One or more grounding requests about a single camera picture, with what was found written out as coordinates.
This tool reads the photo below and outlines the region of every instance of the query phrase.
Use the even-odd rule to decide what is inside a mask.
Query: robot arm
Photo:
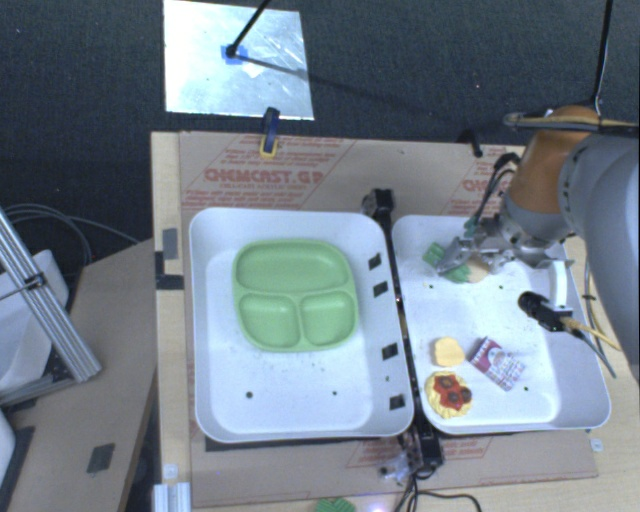
[[[551,116],[597,120],[595,112],[575,106]],[[454,239],[437,270],[444,273],[472,254],[480,254],[493,272],[514,259],[539,267],[548,262],[546,249],[571,232],[585,240],[603,307],[638,380],[637,138],[537,132],[500,214]]]

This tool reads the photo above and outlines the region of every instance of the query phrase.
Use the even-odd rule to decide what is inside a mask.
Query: green object
[[[338,498],[334,501],[322,499],[316,505],[316,512],[355,512],[356,507],[344,498]]]
[[[233,299],[242,332],[264,350],[333,348],[358,325],[349,263],[336,247],[317,240],[244,246],[233,262]]]
[[[444,247],[440,244],[433,242],[427,252],[424,253],[422,259],[426,261],[433,268],[436,267],[440,260],[444,257]],[[471,274],[471,269],[467,265],[460,265],[459,267],[452,268],[445,272],[443,277],[446,277],[449,281],[453,281],[454,283],[467,283],[469,282],[469,274]]]

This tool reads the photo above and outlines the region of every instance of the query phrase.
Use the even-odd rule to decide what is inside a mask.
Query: white plastic container
[[[232,296],[234,258],[249,243],[288,238],[333,244],[350,265],[359,322],[338,347],[269,352],[241,332]],[[408,428],[414,408],[406,357],[386,243],[373,220],[354,213],[212,208],[193,219],[189,239],[195,408],[205,434],[235,443],[393,436]],[[386,291],[375,296],[377,285]]]
[[[2,481],[7,473],[9,462],[11,462],[15,444],[16,438],[13,430],[0,411],[0,487],[2,487]]]
[[[69,290],[51,251],[34,256],[56,299],[64,305]],[[6,274],[0,274],[0,296],[15,290]],[[18,293],[0,301],[0,392],[27,384],[42,376],[51,352],[51,340]]]
[[[456,284],[422,260],[432,242],[446,247],[462,233],[464,222],[460,217],[412,215],[399,219],[393,229],[413,362],[429,421],[449,434],[582,429],[605,423],[611,405],[596,355],[568,333],[544,330],[518,307],[525,291],[550,297],[552,273],[516,261],[479,283]],[[553,251],[551,256],[565,257],[561,246]],[[571,276],[566,306],[585,322]],[[455,338],[464,350],[467,360],[461,365],[435,364],[433,343],[444,336]],[[509,391],[469,362],[474,347],[487,336],[525,365]],[[473,393],[465,416],[445,420],[428,404],[423,386],[433,372],[443,370],[460,375]]]

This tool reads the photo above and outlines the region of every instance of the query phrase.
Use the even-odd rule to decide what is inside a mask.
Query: dark background
[[[257,6],[254,2],[220,2]],[[274,0],[299,10],[316,120],[288,134],[524,143],[507,112],[588,99],[603,0]],[[164,110],[160,0],[0,3],[0,205],[42,203],[151,236],[154,130],[259,131],[259,121]],[[640,2],[614,5],[603,114],[637,121]],[[65,273],[64,225],[23,223]],[[96,258],[127,242],[86,228]]]

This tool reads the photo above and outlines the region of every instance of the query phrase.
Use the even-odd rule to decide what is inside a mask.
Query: pizza
[[[453,372],[435,372],[424,386],[429,405],[445,420],[464,416],[473,396],[462,377]]]

